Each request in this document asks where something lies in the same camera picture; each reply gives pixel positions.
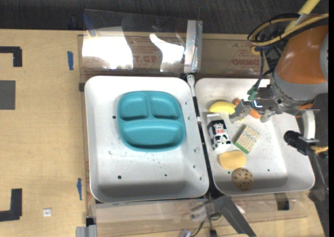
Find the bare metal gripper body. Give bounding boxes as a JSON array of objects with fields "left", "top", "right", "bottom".
[{"left": 251, "top": 85, "right": 287, "bottom": 115}]

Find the orange carrot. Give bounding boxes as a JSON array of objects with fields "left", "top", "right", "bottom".
[{"left": 232, "top": 98, "right": 262, "bottom": 120}]

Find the yellow banana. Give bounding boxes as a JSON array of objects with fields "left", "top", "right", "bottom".
[{"left": 208, "top": 100, "right": 237, "bottom": 115}]

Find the green and white patterned packet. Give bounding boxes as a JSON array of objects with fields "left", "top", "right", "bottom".
[{"left": 233, "top": 125, "right": 261, "bottom": 155}]

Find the cow print milk carton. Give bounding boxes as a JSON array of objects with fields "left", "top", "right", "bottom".
[{"left": 206, "top": 112, "right": 233, "bottom": 151}]

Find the white plastic tray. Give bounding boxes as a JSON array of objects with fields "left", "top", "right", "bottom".
[
  {"left": 194, "top": 77, "right": 316, "bottom": 197},
  {"left": 83, "top": 75, "right": 210, "bottom": 204}
]

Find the yellow bread slice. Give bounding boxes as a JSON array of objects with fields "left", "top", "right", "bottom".
[{"left": 218, "top": 150, "right": 247, "bottom": 171}]

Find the brown dotted biscuit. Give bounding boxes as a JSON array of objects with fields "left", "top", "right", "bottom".
[{"left": 231, "top": 167, "right": 255, "bottom": 191}]

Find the teal divided plate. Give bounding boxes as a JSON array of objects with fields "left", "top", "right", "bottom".
[{"left": 116, "top": 90, "right": 187, "bottom": 152}]

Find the black cylinder on white bracket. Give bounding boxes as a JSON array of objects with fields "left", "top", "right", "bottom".
[{"left": 283, "top": 109, "right": 320, "bottom": 157}]

